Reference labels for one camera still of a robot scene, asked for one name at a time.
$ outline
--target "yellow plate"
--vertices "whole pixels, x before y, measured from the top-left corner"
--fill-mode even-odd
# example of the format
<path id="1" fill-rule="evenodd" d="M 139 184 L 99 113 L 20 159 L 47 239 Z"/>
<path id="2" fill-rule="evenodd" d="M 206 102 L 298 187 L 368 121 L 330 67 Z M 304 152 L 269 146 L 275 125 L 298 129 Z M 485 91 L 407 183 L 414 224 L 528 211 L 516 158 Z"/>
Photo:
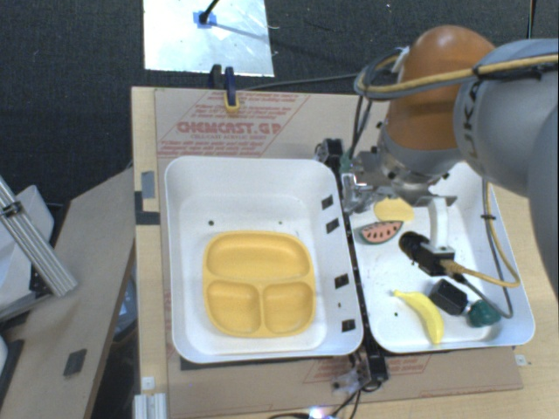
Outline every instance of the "yellow plate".
<path id="1" fill-rule="evenodd" d="M 204 252 L 204 305 L 212 324 L 238 337 L 282 337 L 314 319 L 314 268 L 307 247 L 272 231 L 230 231 Z"/>

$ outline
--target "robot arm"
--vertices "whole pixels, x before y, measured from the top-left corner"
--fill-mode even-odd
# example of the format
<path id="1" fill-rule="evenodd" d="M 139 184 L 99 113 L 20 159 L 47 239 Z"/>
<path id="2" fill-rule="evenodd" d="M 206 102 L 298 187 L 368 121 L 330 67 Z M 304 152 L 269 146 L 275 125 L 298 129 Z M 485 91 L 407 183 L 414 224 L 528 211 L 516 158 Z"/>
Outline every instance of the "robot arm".
<path id="1" fill-rule="evenodd" d="M 473 31 L 442 26 L 411 47 L 397 90 L 378 92 L 366 81 L 374 73 L 365 69 L 355 82 L 357 92 L 392 101 L 378 144 L 353 157 L 342 177 L 345 210 L 364 211 L 386 196 L 426 205 L 433 197 L 429 187 L 466 160 L 484 179 L 528 197 L 557 294 L 557 51 L 557 39 L 494 48 Z M 532 65 L 485 72 L 511 61 Z"/>

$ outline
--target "metal plate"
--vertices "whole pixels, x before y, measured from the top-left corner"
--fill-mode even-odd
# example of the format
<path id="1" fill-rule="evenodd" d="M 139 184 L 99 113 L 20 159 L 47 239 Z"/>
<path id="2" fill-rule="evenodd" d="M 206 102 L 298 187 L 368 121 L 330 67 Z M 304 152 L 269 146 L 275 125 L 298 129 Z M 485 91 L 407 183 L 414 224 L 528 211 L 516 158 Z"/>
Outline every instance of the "metal plate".
<path id="1" fill-rule="evenodd" d="M 149 70 L 210 72 L 214 64 L 236 74 L 273 77 L 264 0 L 220 0 L 215 22 L 196 14 L 212 0 L 143 0 L 144 64 Z"/>

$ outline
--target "watermelon slice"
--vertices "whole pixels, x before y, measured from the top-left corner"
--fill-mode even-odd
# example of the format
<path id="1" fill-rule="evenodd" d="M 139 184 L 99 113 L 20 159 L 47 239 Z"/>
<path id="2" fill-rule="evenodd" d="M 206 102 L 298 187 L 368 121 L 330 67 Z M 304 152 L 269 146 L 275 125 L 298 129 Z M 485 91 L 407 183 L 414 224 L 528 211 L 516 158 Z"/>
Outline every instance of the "watermelon slice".
<path id="1" fill-rule="evenodd" d="M 362 227 L 359 234 L 369 244 L 384 244 L 391 240 L 402 228 L 400 220 L 374 222 Z"/>

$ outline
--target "banana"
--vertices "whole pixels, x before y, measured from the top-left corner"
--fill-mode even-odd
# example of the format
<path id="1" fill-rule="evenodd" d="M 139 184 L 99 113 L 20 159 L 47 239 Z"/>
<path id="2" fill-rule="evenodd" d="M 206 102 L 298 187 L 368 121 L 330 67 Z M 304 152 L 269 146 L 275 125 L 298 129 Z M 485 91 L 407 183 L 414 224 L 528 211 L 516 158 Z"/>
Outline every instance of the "banana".
<path id="1" fill-rule="evenodd" d="M 434 303 L 420 292 L 400 292 L 394 291 L 394 296 L 403 299 L 408 306 L 410 306 L 424 322 L 427 327 L 427 333 L 432 343 L 437 345 L 443 338 L 445 332 L 445 322 L 441 317 L 438 308 Z"/>

